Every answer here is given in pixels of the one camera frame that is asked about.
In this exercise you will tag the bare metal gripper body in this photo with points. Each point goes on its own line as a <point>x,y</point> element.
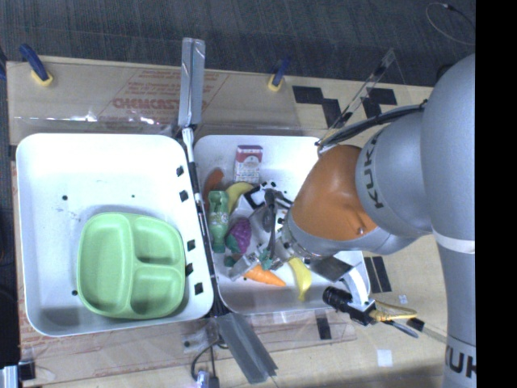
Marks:
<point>278,239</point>

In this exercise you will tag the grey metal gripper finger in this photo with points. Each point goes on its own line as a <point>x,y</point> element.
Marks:
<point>243,268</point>
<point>257,214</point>

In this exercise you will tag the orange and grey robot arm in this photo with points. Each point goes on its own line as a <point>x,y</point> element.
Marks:
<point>404,184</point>

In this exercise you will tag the orange carrot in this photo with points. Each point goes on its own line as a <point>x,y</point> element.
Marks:
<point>266,277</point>

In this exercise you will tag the purple grapes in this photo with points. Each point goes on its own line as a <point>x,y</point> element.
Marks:
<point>241,233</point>

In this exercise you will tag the yellow banana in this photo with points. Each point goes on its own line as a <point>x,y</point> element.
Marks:
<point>237,190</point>
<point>303,279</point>

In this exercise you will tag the green bottle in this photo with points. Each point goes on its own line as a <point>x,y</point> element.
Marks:
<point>218,220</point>

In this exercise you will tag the red and white carton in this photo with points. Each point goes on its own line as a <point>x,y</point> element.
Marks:
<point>247,164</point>

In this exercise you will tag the orange sausage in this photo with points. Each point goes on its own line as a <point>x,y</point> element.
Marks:
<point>213,182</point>

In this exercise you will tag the white plastic tray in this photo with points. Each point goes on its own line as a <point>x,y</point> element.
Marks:
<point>291,164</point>
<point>101,168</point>

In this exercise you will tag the green divided plate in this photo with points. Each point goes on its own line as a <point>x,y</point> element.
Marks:
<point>131,265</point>

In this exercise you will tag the brown cardboard board red print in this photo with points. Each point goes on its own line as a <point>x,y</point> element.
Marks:
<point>101,95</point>

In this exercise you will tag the black cylinder on white bracket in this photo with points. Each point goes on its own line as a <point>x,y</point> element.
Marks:
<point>357,287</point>

